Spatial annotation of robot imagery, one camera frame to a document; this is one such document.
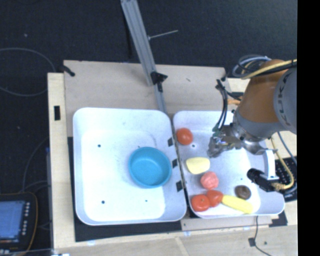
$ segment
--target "toy tomato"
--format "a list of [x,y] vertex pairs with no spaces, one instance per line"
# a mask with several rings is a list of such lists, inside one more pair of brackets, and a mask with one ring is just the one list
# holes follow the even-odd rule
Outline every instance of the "toy tomato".
[[176,138],[182,145],[189,145],[194,140],[194,136],[188,128],[178,129],[176,131]]
[[197,194],[192,197],[191,205],[196,212],[204,212],[209,209],[210,201],[205,194]]
[[222,194],[220,191],[218,190],[209,190],[206,193],[206,196],[209,199],[210,202],[210,206],[211,207],[216,207],[218,204],[221,203],[222,198],[224,197],[224,194]]
[[200,183],[205,189],[212,190],[218,187],[219,179],[213,171],[209,170],[204,175],[202,175]]

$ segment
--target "metal pole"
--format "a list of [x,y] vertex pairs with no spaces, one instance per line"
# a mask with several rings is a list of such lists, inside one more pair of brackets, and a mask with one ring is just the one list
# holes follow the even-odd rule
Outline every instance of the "metal pole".
[[167,113],[163,92],[162,90],[159,90],[159,86],[154,86],[154,82],[151,77],[151,74],[156,73],[157,69],[150,48],[146,29],[141,17],[138,2],[137,0],[121,0],[121,6],[132,36],[136,52],[143,67],[147,85],[154,87],[154,94],[159,110]]

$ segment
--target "cable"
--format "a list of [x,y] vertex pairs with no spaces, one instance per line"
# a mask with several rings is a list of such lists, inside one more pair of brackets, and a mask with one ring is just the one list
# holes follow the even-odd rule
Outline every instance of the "cable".
[[225,91],[230,97],[234,98],[237,101],[241,101],[240,97],[242,97],[244,95],[243,92],[229,92],[227,90],[225,90]]
[[[44,58],[50,64],[50,66],[52,67],[52,71],[54,73],[56,72],[54,64],[46,56],[44,56],[42,53],[40,53],[40,52],[38,52],[36,50],[27,49],[27,48],[20,48],[20,47],[10,47],[10,48],[2,48],[2,49],[0,49],[0,52],[6,52],[6,51],[23,51],[23,52],[29,52],[29,53],[37,54],[40,57]],[[46,88],[45,90],[42,90],[42,91],[37,92],[37,93],[32,93],[32,94],[23,94],[23,93],[10,91],[10,90],[7,90],[7,89],[5,89],[5,88],[3,88],[1,86],[0,86],[0,90],[4,91],[5,93],[11,94],[13,96],[35,97],[35,96],[38,96],[38,95],[41,95],[41,94],[45,93],[48,89]]]
[[30,165],[31,160],[33,159],[34,155],[36,154],[36,152],[38,151],[38,149],[49,139],[49,137],[44,138],[39,144],[38,146],[34,149],[34,151],[32,152],[26,166],[24,169],[24,173],[23,173],[23,180],[22,180],[22,192],[25,192],[26,190],[26,178],[27,178],[27,172],[28,172],[28,168]]
[[52,223],[52,220],[41,224],[41,225],[37,225],[37,229],[42,229],[42,230],[46,230],[46,231],[50,231],[51,229],[49,227],[46,227],[47,225],[50,225]]
[[38,187],[33,193],[36,194],[38,193],[40,190],[42,189],[45,189],[45,188],[50,188],[51,186],[49,184],[45,184],[45,185],[42,185],[40,187]]
[[[272,146],[273,148],[275,149],[276,148],[276,145],[274,143],[274,138],[271,137],[271,143],[272,143]],[[288,168],[288,166],[286,165],[285,161],[282,159],[281,155],[279,154],[279,152],[275,152],[276,155],[278,156],[279,160],[280,160],[280,163],[283,165],[284,169],[286,170],[286,172],[288,173],[289,177],[290,177],[290,182],[289,184],[282,184],[282,183],[279,183],[279,182],[274,182],[274,183],[271,183],[271,185],[275,188],[276,191],[279,191],[279,190],[287,190],[289,188],[291,188],[294,183],[295,183],[295,178],[294,178],[294,175],[292,174],[291,170]]]
[[249,78],[253,78],[257,75],[266,75],[266,74],[270,74],[270,73],[274,73],[274,72],[278,72],[280,71],[279,68],[283,68],[283,69],[288,69],[290,67],[294,67],[297,65],[297,59],[292,59],[292,60],[287,60],[284,62],[280,62],[271,66],[266,66],[264,68],[261,68],[255,72],[252,72],[248,75],[245,75],[243,77],[241,77],[241,79],[249,79]]
[[258,235],[258,215],[256,216],[255,224],[256,224],[256,228],[255,228],[255,235],[254,235],[254,239],[253,239],[255,248],[257,248],[260,252],[262,252],[265,255],[272,256],[271,254],[261,250],[256,244],[256,238],[257,238],[257,235]]
[[216,123],[216,125],[212,129],[212,131],[214,132],[213,136],[217,136],[219,134],[219,132],[222,130],[222,128],[225,124],[225,121],[226,121],[227,110],[228,110],[227,91],[219,79],[217,79],[216,81],[217,81],[217,85],[215,86],[215,88],[217,90],[219,90],[219,92],[222,95],[223,106],[222,106],[222,112],[221,112],[220,118],[219,118],[218,122]]
[[286,149],[286,151],[287,151],[288,154],[290,155],[292,161],[294,162],[295,166],[297,166],[297,159],[296,159],[296,158],[294,157],[294,155],[291,153],[290,149],[289,149],[288,146],[286,145],[286,143],[285,143],[284,139],[282,138],[282,136],[281,136],[281,134],[280,134],[279,131],[277,132],[277,134],[278,134],[278,136],[279,136],[279,138],[280,138],[280,140],[281,140],[284,148]]
[[231,73],[236,78],[242,78],[248,74],[248,71],[254,72],[258,70],[262,63],[270,60],[267,56],[256,54],[245,55],[238,60],[237,65],[234,66]]
[[41,184],[41,183],[48,183],[48,181],[47,181],[47,180],[36,181],[36,182],[31,183],[31,184],[29,184],[28,186],[26,186],[26,187],[24,188],[24,190],[29,189],[29,188],[31,188],[31,187],[33,187],[33,186],[35,186],[35,185]]

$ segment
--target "blue bowl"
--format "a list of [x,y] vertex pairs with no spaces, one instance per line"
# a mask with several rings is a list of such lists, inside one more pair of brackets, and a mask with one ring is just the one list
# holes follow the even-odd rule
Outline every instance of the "blue bowl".
[[140,147],[129,158],[129,173],[133,181],[144,188],[163,186],[171,177],[168,157],[154,147]]

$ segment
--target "wooden table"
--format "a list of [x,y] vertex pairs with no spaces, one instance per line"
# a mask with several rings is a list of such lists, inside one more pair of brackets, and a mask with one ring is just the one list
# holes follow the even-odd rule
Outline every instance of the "wooden table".
[[[255,217],[181,220],[182,230],[76,242],[67,137],[72,116],[81,107],[157,109],[153,88],[147,86],[140,64],[66,60],[75,76],[48,74],[53,249],[73,255],[257,255],[248,238],[255,235]],[[225,70],[221,67],[157,65],[168,76],[163,83],[168,115],[181,110],[221,110],[214,88]],[[248,81],[228,79],[227,90],[244,91]],[[236,108],[230,105],[229,110]],[[294,154],[296,135],[283,138]],[[288,157],[279,139],[279,152]],[[257,245],[270,254],[298,255],[297,201],[285,204],[287,226],[267,228],[278,216],[259,217]]]

